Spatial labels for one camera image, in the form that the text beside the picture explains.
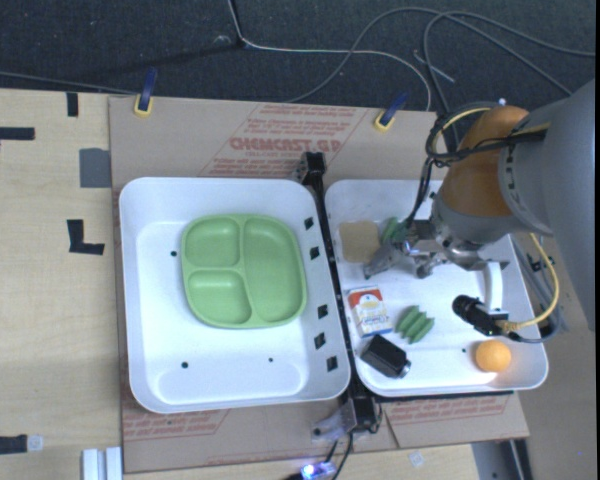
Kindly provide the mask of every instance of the cardboard box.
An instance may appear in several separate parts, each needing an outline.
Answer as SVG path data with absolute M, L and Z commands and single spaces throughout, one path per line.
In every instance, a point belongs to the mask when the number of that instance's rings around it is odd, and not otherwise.
M 109 98 L 117 308 L 125 472 L 323 457 L 311 427 L 338 400 L 161 415 L 128 388 L 118 197 L 144 176 L 298 178 L 305 151 L 322 151 L 325 186 L 339 179 L 418 178 L 435 115 L 401 111 L 387 132 L 379 109 L 155 98 L 152 113 L 133 113 L 133 97 Z M 385 403 L 377 434 L 355 452 L 526 437 L 516 394 Z

